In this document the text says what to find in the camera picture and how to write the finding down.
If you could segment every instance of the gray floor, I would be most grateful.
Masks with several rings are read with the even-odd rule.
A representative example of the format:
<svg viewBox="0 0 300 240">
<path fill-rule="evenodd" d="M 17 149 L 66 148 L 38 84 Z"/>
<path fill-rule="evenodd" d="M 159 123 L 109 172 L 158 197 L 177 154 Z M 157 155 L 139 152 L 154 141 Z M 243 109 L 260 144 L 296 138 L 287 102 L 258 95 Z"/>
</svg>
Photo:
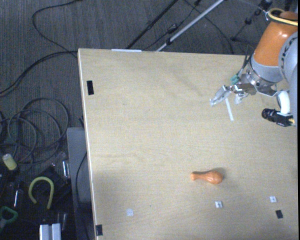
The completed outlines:
<svg viewBox="0 0 300 240">
<path fill-rule="evenodd" d="M 35 141 L 37 147 L 46 147 L 55 140 L 60 144 L 53 146 L 55 149 L 52 150 L 37 148 L 32 154 L 33 160 L 30 157 L 28 160 L 29 163 L 39 161 L 34 166 L 20 164 L 22 179 L 27 184 L 49 164 L 60 165 L 61 158 L 57 154 L 59 151 L 68 151 L 67 139 L 63 133 L 67 127 L 82 126 L 79 69 L 78 60 L 73 56 L 75 53 L 63 53 L 38 62 L 45 56 L 65 50 L 43 38 L 32 22 L 32 16 L 37 10 L 71 1 L 73 0 L 0 0 L 0 91 L 12 85 L 27 71 L 15 88 L 0 95 L 0 111 L 4 118 L 11 119 L 28 102 L 34 100 L 28 106 L 32 111 L 27 120 L 39 132 L 35 140 L 33 128 L 24 123 L 23 134 L 20 135 L 19 130 L 19 134 L 10 136 L 12 140 L 7 140 L 7 143 L 18 142 L 19 146 L 26 146 L 17 151 L 17 161 L 21 161 L 30 152 Z M 186 19 L 170 35 L 172 37 L 219 0 L 202 0 L 187 17 L 195 1 L 178 0 L 131 49 L 156 51 L 164 45 L 169 35 L 165 35 L 153 46 L 148 46 L 166 33 L 170 26 L 178 25 Z M 171 2 L 172 0 L 81 0 L 43 10 L 36 14 L 35 22 L 42 34 L 68 51 L 76 51 L 78 48 L 125 49 Z M 243 28 L 237 36 L 240 41 L 231 41 L 231 37 L 245 25 L 245 19 L 257 10 L 260 2 L 261 0 L 224 1 L 162 51 L 244 55 L 248 44 L 252 48 L 256 47 L 268 25 L 264 13 L 253 17 L 252 23 Z M 296 9 L 297 3 L 298 0 L 293 1 L 292 11 Z M 273 0 L 271 7 L 283 9 L 284 4 L 285 0 Z M 65 106 L 68 118 L 55 100 Z M 45 112 L 34 112 L 34 109 Z M 1 146 L 0 153 L 10 152 L 4 147 L 8 149 L 11 145 Z"/>
</svg>

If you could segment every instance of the wooden pin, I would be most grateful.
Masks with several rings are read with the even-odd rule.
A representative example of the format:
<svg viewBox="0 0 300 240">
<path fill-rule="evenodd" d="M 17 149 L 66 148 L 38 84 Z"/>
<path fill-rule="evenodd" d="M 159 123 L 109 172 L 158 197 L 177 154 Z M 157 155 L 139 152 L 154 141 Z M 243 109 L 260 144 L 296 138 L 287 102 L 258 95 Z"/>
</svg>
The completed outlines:
<svg viewBox="0 0 300 240">
<path fill-rule="evenodd" d="M 221 183 L 224 177 L 220 172 L 211 170 L 208 172 L 194 171 L 191 173 L 190 178 L 193 181 L 200 179 L 216 185 Z"/>
</svg>

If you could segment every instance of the wooden table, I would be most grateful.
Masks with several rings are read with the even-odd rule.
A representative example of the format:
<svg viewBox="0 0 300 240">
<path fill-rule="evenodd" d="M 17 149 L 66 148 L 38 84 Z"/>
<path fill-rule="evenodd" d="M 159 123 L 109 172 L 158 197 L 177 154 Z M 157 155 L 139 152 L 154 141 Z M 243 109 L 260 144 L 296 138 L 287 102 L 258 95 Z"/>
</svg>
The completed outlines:
<svg viewBox="0 0 300 240">
<path fill-rule="evenodd" d="M 259 93 L 210 106 L 243 56 L 81 48 L 78 60 L 96 239 L 299 238 L 297 129 L 263 119 L 280 109 Z M 212 169 L 220 184 L 190 178 Z"/>
</svg>

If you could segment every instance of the green scissors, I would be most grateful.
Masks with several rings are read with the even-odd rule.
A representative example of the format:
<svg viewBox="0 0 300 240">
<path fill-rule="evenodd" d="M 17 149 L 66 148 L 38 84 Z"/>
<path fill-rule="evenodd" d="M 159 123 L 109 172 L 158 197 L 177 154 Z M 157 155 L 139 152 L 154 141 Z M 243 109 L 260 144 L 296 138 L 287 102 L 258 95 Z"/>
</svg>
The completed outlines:
<svg viewBox="0 0 300 240">
<path fill-rule="evenodd" d="M 3 213 L 8 212 L 12 215 L 11 218 L 4 218 Z M 18 218 L 18 213 L 15 210 L 10 209 L 7 206 L 2 206 L 0 208 L 0 234 L 1 231 L 4 229 L 5 225 L 13 223 Z"/>
</svg>

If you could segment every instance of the floor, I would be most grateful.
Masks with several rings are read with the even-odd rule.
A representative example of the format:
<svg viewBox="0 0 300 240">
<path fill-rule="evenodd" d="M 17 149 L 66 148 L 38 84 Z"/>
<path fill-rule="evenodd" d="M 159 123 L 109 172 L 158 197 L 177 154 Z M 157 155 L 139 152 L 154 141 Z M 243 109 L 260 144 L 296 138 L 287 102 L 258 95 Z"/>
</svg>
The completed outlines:
<svg viewBox="0 0 300 240">
<path fill-rule="evenodd" d="M 268 25 L 263 12 L 255 15 L 261 1 L 0 0 L 0 162 L 13 154 L 25 192 L 52 164 L 64 180 L 67 128 L 83 126 L 78 48 L 244 55 Z M 50 211 L 42 195 L 38 205 L 25 195 L 20 219 L 1 239 L 37 239 L 40 224 L 63 214 L 62 239 L 74 239 L 71 192 Z"/>
</svg>

